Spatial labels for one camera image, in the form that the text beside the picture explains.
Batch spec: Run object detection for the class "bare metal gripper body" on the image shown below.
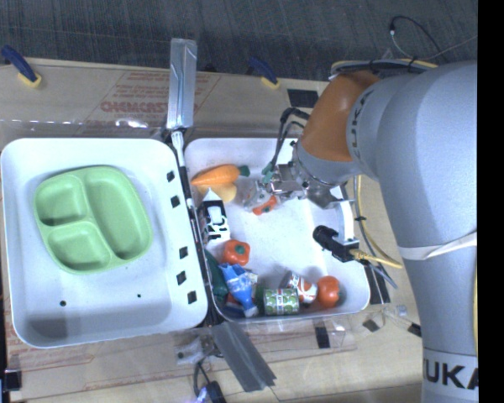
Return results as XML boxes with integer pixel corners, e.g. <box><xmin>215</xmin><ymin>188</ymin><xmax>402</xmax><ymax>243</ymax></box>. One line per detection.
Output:
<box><xmin>265</xmin><ymin>162</ymin><xmax>346</xmax><ymax>211</ymax></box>

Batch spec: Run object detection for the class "small orange toy food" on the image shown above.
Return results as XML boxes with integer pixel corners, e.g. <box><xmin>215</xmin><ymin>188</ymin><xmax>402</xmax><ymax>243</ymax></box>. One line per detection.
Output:
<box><xmin>251</xmin><ymin>195</ymin><xmax>279</xmax><ymax>217</ymax></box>

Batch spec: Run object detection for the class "pale yellow toy food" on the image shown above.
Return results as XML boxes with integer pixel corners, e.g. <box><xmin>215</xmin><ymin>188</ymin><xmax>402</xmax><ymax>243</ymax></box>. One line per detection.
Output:
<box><xmin>209</xmin><ymin>182</ymin><xmax>238</xmax><ymax>204</ymax></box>

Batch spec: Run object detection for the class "orange carrot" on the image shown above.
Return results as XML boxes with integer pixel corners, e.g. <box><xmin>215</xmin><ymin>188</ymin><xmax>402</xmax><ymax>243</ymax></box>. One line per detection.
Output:
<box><xmin>190</xmin><ymin>164</ymin><xmax>251</xmax><ymax>189</ymax></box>

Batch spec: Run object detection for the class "white plastic tray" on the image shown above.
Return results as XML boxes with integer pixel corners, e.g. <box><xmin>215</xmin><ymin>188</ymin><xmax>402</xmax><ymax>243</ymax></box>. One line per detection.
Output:
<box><xmin>0</xmin><ymin>137</ymin><xmax>209</xmax><ymax>349</ymax></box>
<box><xmin>183</xmin><ymin>137</ymin><xmax>371</xmax><ymax>323</ymax></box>

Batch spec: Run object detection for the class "black and white carton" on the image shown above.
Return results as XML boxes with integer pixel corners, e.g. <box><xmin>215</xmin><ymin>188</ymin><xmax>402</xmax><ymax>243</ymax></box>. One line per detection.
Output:
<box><xmin>198</xmin><ymin>188</ymin><xmax>232</xmax><ymax>243</ymax></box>

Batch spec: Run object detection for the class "orange toy pepper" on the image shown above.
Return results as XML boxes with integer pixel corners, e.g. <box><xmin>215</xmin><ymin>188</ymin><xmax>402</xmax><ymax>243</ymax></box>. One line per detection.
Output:
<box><xmin>221</xmin><ymin>238</ymin><xmax>252</xmax><ymax>267</ymax></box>

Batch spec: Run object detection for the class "thin black and white rod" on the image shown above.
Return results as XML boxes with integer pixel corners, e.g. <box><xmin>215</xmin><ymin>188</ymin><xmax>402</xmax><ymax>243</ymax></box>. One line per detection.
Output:
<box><xmin>170</xmin><ymin>128</ymin><xmax>220</xmax><ymax>323</ymax></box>

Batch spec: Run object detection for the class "dark green toy food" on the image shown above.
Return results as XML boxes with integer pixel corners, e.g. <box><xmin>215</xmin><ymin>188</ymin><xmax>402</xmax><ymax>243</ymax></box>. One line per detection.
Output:
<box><xmin>204</xmin><ymin>249</ymin><xmax>229</xmax><ymax>298</ymax></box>

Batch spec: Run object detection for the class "blue and white packet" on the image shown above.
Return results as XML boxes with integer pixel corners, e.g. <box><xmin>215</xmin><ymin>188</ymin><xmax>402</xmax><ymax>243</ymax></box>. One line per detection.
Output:
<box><xmin>218</xmin><ymin>262</ymin><xmax>260</xmax><ymax>319</ymax></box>

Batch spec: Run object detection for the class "white and orange can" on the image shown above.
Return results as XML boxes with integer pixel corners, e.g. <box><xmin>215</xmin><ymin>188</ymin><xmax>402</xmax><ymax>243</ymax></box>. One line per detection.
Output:
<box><xmin>284</xmin><ymin>270</ymin><xmax>319</xmax><ymax>306</ymax></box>

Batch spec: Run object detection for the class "green can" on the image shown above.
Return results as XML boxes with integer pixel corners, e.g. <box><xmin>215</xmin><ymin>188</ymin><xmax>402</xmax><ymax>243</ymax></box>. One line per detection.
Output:
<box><xmin>261</xmin><ymin>287</ymin><xmax>301</xmax><ymax>317</ymax></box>

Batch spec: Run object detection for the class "orange toy tomato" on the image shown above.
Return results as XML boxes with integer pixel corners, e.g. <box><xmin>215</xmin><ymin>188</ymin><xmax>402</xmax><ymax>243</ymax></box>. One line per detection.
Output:
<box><xmin>316</xmin><ymin>275</ymin><xmax>342</xmax><ymax>309</ymax></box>

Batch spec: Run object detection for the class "green divided plate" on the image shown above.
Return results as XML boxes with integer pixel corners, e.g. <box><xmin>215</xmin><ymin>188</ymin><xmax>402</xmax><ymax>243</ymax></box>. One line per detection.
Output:
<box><xmin>33</xmin><ymin>165</ymin><xmax>155</xmax><ymax>275</ymax></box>

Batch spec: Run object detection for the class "brown cardboard board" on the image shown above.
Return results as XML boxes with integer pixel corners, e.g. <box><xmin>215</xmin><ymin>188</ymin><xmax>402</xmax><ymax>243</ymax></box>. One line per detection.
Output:
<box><xmin>0</xmin><ymin>56</ymin><xmax>423</xmax><ymax>403</ymax></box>

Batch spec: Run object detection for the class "black cylinder on white bracket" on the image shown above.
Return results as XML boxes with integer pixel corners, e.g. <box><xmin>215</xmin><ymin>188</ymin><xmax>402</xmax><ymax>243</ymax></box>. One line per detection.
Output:
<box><xmin>312</xmin><ymin>199</ymin><xmax>360</xmax><ymax>264</ymax></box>

